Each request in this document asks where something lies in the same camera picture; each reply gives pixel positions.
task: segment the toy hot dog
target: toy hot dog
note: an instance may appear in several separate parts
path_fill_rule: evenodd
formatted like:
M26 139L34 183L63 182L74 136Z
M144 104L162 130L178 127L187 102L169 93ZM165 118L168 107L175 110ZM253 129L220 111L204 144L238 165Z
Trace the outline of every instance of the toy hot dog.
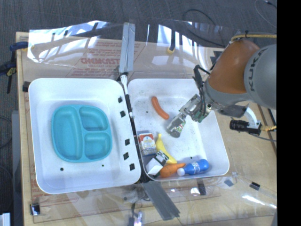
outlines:
M169 119L169 114L167 114L163 109L161 108L159 101L157 97L153 96L151 98L151 103L153 107L155 108L156 112L161 116L163 119L168 120Z

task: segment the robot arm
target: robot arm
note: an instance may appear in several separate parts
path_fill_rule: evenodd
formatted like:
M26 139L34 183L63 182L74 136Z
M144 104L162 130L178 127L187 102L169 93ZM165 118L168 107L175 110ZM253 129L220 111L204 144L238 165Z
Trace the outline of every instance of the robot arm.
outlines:
M276 44L259 48L248 40L236 40L223 51L205 82L196 66L194 79L200 95L194 95L182 106L167 131L179 137L177 128L184 124L187 115L201 122L214 110L230 117L245 116L248 121L232 120L230 129L259 135L261 122L248 106L236 103L250 101L276 109L276 52Z

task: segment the blue plate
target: blue plate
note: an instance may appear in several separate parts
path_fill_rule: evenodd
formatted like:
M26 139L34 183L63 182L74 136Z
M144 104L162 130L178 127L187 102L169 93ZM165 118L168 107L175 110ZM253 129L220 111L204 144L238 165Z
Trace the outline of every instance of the blue plate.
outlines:
M69 162L97 161L112 150L109 120L99 108L63 105L52 115L52 141L56 154Z

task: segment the blue toy bottle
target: blue toy bottle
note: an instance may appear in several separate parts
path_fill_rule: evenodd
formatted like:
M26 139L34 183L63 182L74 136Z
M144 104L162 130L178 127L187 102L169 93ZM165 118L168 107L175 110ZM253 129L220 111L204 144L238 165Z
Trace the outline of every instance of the blue toy bottle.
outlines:
M179 168L177 173L179 176L184 176L185 174L195 175L200 172L206 171L209 168L209 163L206 159L201 159L199 161L194 161L187 164L183 168Z

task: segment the black square hole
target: black square hole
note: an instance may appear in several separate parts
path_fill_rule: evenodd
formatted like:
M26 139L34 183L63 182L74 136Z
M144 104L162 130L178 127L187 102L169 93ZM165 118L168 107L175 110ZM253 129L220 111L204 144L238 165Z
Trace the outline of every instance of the black square hole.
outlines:
M126 115L126 113L124 111L120 112L121 117L124 117Z
M135 169L135 164L130 164L130 171Z
M129 157L128 153L124 153L124 154L123 154L123 159L124 159L124 160L128 159L128 157Z

